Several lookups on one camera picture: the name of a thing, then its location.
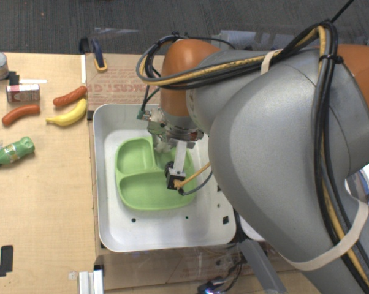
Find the orange sausage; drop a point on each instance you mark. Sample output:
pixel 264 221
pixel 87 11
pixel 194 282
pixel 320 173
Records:
pixel 20 113
pixel 69 96

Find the black cylinder on white bracket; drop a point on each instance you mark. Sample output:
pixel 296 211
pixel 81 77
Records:
pixel 181 158

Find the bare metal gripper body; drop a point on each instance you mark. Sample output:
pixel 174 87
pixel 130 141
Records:
pixel 178 135

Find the green bottle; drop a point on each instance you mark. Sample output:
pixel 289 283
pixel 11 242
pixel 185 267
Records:
pixel 14 152

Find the white plastic tray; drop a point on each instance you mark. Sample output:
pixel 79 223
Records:
pixel 160 228

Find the yellow banana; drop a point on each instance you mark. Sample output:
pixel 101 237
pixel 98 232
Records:
pixel 69 116

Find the green divided plate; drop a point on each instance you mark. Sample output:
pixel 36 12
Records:
pixel 141 188

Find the pink and white carton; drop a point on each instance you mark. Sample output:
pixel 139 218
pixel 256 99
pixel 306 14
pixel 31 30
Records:
pixel 22 93

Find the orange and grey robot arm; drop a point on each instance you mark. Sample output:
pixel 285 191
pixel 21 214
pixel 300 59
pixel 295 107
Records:
pixel 264 139

